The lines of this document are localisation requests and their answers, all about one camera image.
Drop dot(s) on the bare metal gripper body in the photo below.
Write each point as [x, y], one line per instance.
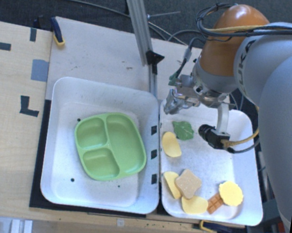
[190, 91]

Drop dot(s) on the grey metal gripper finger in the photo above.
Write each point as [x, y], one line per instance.
[182, 105]
[169, 103]

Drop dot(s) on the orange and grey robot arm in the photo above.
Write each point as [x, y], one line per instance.
[281, 87]

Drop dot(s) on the green lettuce leaf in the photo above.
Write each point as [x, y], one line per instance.
[183, 130]

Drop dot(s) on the yellow oval slice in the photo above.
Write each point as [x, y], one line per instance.
[170, 183]
[193, 205]
[171, 145]

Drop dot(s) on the white plastic tray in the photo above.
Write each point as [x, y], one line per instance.
[91, 192]
[210, 160]

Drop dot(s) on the green divided plate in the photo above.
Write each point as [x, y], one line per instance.
[111, 146]

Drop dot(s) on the tan bread slice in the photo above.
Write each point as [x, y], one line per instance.
[188, 184]

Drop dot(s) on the yellow scalloped round biscuit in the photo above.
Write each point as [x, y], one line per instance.
[231, 193]

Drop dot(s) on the brown chocolate bar piece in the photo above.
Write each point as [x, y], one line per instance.
[215, 204]

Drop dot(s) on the black cylinder on white bracket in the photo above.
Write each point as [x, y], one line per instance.
[215, 135]

